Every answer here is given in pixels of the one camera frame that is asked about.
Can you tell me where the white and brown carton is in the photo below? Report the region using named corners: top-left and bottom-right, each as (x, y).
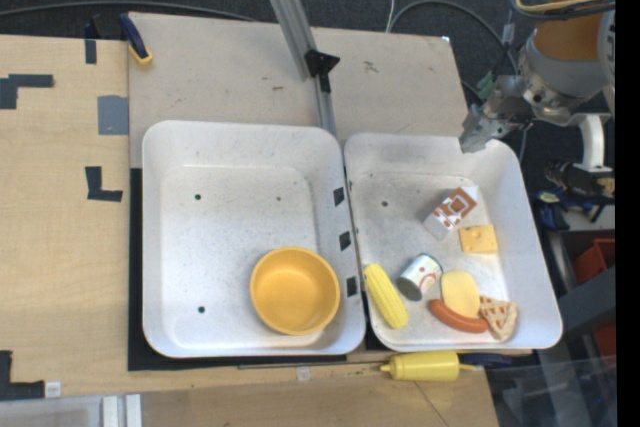
top-left (422, 185), bottom-right (480, 241)

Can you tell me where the yellow bowl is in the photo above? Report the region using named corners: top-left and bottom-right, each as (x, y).
top-left (249, 246), bottom-right (342, 336)

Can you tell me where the white plastic tray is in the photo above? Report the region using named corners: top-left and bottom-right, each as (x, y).
top-left (343, 132), bottom-right (564, 352)
top-left (141, 119), bottom-right (367, 359)

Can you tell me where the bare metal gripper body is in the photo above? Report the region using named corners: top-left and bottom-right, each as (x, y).
top-left (482, 74), bottom-right (584, 128)

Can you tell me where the yellow oval potato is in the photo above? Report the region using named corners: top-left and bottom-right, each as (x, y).
top-left (439, 269), bottom-right (482, 319)

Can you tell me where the pale wooden board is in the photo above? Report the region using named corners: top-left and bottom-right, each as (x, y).
top-left (127, 11), bottom-right (534, 371)

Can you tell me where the orange sausage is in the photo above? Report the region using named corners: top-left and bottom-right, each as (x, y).
top-left (428, 298), bottom-right (490, 334)

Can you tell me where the yellow corn cob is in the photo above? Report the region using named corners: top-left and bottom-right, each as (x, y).
top-left (363, 263), bottom-right (409, 330)

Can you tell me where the white can with red print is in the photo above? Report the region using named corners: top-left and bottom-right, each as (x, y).
top-left (396, 253), bottom-right (444, 302)

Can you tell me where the yellow cheese slice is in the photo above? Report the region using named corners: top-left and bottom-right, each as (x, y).
top-left (458, 224), bottom-right (499, 256)

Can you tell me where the pizza slice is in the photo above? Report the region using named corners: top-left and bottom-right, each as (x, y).
top-left (478, 295), bottom-right (519, 342)

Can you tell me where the yellow mustard bottle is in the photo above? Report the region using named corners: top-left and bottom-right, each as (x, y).
top-left (379, 350), bottom-right (479, 382)

